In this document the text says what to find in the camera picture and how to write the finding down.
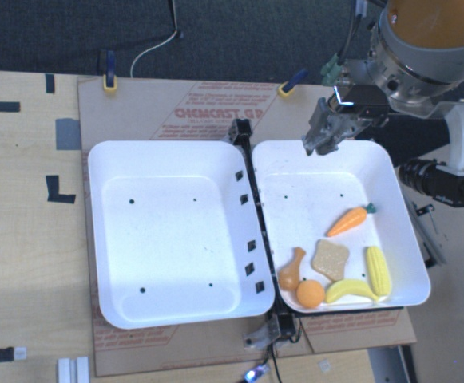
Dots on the orange toy chicken drumstick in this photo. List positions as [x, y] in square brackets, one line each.
[290, 273]

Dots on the orange toy carrot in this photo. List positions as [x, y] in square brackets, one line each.
[349, 219]

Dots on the black cylinder on white bracket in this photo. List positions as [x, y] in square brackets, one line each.
[431, 180]

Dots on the tan toy bread slice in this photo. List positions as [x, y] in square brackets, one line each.
[329, 259]

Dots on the orange toy orange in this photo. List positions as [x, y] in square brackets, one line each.
[310, 293]

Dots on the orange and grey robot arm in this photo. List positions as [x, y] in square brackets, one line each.
[427, 10]

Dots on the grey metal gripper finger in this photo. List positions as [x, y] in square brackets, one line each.
[318, 122]
[337, 132]

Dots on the white plastic tray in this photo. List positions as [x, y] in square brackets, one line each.
[315, 186]
[167, 234]

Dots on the yellow toy corn cob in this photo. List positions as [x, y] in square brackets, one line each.
[378, 271]

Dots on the yellow banana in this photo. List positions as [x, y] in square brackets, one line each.
[349, 289]

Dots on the brown cardboard board red print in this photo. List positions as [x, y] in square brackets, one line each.
[136, 110]

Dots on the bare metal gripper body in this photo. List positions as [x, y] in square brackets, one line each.
[409, 94]

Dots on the thin black rod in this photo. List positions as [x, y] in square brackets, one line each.
[260, 214]

